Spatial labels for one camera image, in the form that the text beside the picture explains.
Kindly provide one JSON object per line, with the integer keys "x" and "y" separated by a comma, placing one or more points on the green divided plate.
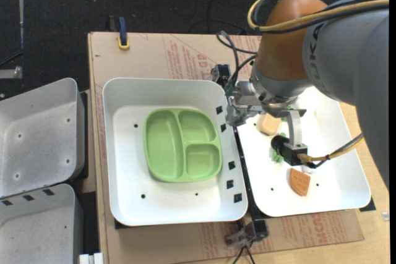
{"x": 164, "y": 145}

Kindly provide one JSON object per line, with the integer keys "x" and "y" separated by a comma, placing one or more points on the white plastic tray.
{"x": 334, "y": 176}
{"x": 130, "y": 164}

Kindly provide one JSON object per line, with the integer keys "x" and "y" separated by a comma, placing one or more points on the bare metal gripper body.
{"x": 247, "y": 97}

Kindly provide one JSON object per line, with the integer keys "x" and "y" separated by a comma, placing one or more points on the black cylinder on white bracket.
{"x": 290, "y": 150}

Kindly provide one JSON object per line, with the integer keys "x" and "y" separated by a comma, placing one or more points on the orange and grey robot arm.
{"x": 340, "y": 49}

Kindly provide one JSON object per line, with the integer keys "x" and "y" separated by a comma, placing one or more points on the orange waffle biscuit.
{"x": 299, "y": 182}

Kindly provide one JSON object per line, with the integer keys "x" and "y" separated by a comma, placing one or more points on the green toy grapes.
{"x": 276, "y": 157}

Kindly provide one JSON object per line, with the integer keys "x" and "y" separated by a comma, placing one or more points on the brown cardboard board red print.
{"x": 173, "y": 52}

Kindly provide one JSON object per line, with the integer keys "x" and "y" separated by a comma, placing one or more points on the beige toy bread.
{"x": 268, "y": 126}

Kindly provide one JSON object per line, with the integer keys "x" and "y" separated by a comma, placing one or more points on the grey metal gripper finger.
{"x": 244, "y": 117}
{"x": 232, "y": 114}

